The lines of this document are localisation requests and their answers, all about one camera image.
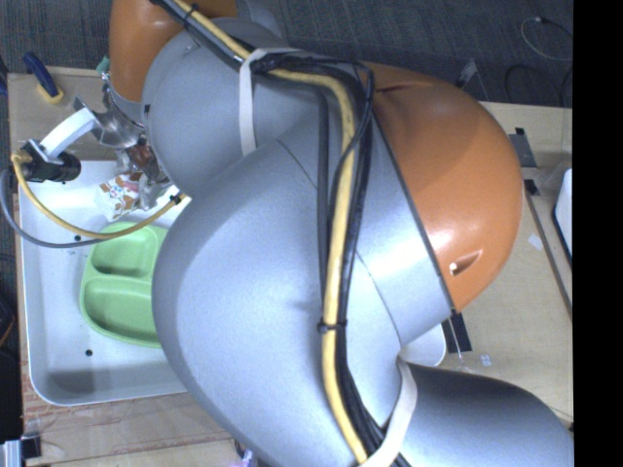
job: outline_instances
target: green divided tray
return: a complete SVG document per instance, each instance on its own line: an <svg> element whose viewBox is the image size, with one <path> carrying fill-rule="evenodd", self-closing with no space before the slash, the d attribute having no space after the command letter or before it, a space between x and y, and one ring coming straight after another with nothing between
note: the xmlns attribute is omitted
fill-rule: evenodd
<svg viewBox="0 0 623 467"><path fill-rule="evenodd" d="M134 223L119 222L103 233ZM167 229L148 225L92 247L80 288L80 310L98 333L161 347L152 315L152 275Z"/></svg>

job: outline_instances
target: carpeted floor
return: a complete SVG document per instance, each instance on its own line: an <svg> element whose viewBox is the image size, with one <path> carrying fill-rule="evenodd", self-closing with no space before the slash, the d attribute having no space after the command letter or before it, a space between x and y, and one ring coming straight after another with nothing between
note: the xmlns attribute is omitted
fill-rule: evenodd
<svg viewBox="0 0 623 467"><path fill-rule="evenodd" d="M572 106L573 0L257 0L293 47L407 67L479 100ZM93 69L107 52L112 0L0 0L0 54L11 71L35 52ZM461 71L473 75L461 77ZM9 159L0 97L0 165ZM13 234L0 220L0 296L15 307ZM17 336L7 342L17 350Z"/></svg>

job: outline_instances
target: table surface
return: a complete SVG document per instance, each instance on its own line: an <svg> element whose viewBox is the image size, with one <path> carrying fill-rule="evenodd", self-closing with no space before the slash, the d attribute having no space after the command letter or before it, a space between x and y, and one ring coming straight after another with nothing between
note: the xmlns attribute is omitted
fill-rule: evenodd
<svg viewBox="0 0 623 467"><path fill-rule="evenodd" d="M94 71L50 68L64 90L57 105L36 91L32 75L9 77L12 149L43 138L73 113L78 94L103 111ZM496 377L542 400L559 419L573 422L571 267L552 220L562 174L571 167L572 111L484 102L507 133L522 128L535 168L525 168L539 192L527 194L521 229L498 278L462 312L472 350L449 353L440 367ZM83 137L72 146L83 160L114 159ZM18 283L25 435L38 435L42 456L27 465L228 466L238 459L231 436L192 398L176 394L81 407L57 407L32 388L27 367L23 288Z"/></svg>

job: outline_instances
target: gray cable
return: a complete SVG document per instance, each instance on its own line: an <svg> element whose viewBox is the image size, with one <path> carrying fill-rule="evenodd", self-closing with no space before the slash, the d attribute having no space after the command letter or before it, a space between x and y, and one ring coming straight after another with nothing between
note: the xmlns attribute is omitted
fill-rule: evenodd
<svg viewBox="0 0 623 467"><path fill-rule="evenodd" d="M53 249L68 249L70 247L85 247L88 245L94 245L99 242L103 242L104 239L96 238L93 240L85 240L84 242L69 242L66 244L54 244L52 242L46 242L45 240L39 240L38 238L33 237L26 231L24 231L14 220L13 212L11 210L11 206L9 204L9 170L7 168L2 170L0 174L0 206L2 207L2 213L4 217L7 219L7 223L11 226L11 228L16 231L19 236L25 238L29 242L36 244L42 247L50 247Z"/></svg>

